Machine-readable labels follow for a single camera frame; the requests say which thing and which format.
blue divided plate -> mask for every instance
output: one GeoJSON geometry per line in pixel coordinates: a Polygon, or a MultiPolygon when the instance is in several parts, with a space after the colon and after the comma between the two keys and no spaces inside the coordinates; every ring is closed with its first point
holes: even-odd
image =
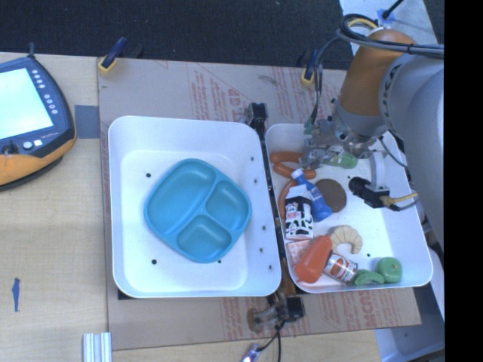
{"type": "Polygon", "coordinates": [[[144,204],[148,226],[194,262],[223,257],[245,230],[251,203],[229,177],[208,162],[189,158],[174,165],[144,204]]]}

red and white can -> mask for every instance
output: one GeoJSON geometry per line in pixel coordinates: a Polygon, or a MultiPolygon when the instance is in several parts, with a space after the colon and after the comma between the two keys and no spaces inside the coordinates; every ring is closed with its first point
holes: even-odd
{"type": "Polygon", "coordinates": [[[358,264],[346,259],[339,253],[332,252],[324,268],[324,273],[331,278],[351,284],[357,272],[358,264]]]}

white bottle cap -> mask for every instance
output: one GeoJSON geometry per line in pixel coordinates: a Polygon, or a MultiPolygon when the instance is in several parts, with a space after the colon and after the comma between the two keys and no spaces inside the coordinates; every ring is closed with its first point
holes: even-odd
{"type": "Polygon", "coordinates": [[[303,170],[301,168],[295,169],[292,173],[291,176],[293,179],[296,179],[297,177],[300,177],[303,175],[303,170]]]}

white tray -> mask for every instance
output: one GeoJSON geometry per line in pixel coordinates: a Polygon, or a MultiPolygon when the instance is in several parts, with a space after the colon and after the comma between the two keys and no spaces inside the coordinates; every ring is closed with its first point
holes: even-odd
{"type": "MultiPolygon", "coordinates": [[[[266,132],[267,150],[269,154],[280,151],[303,152],[306,137],[303,134],[303,125],[301,124],[276,124],[266,132]]],[[[384,135],[384,141],[391,152],[401,159],[396,142],[390,133],[384,135]]],[[[383,147],[378,142],[374,145],[374,149],[382,151],[383,147]]],[[[389,156],[384,158],[384,163],[386,185],[390,188],[390,196],[401,197],[412,193],[404,168],[396,164],[389,156]]],[[[272,168],[270,170],[275,196],[278,200],[278,195],[288,179],[275,173],[272,168]]],[[[376,263],[381,257],[395,257],[402,265],[401,281],[396,284],[367,284],[357,287],[355,285],[344,285],[322,274],[318,281],[308,284],[297,280],[294,265],[288,258],[289,271],[294,283],[308,293],[418,287],[429,283],[432,277],[432,261],[416,207],[401,212],[391,211],[387,208],[373,209],[349,190],[349,181],[354,176],[371,181],[369,160],[358,160],[357,166],[353,169],[343,169],[330,165],[317,169],[317,177],[310,181],[316,183],[322,178],[334,179],[346,191],[347,204],[340,212],[333,213],[327,219],[315,223],[314,236],[325,235],[330,228],[338,225],[352,226],[362,237],[361,252],[355,255],[351,254],[349,244],[340,244],[338,247],[339,253],[357,262],[359,268],[371,271],[375,269],[376,263]]]]}
{"type": "Polygon", "coordinates": [[[113,276],[122,292],[135,298],[267,296],[278,288],[275,223],[255,130],[236,122],[125,116],[111,124],[108,141],[113,276]],[[187,158],[215,166],[251,201],[245,231],[217,262],[180,255],[143,216],[152,187],[187,158]]]}

cardboard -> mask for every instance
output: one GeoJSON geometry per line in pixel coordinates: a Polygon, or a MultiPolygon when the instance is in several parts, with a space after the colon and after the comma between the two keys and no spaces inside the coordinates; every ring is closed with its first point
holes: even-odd
{"type": "MultiPolygon", "coordinates": [[[[270,337],[250,330],[247,313],[269,307],[264,297],[130,299],[112,277],[107,131],[123,115],[240,121],[249,103],[265,103],[266,128],[301,124],[312,112],[312,90],[300,83],[302,69],[234,66],[163,60],[119,59],[108,74],[98,72],[106,277],[112,349],[220,342],[270,337]]],[[[319,116],[345,72],[324,73],[319,116]]],[[[286,324],[282,336],[367,330],[420,324],[412,288],[305,294],[304,318],[286,324]]]]}

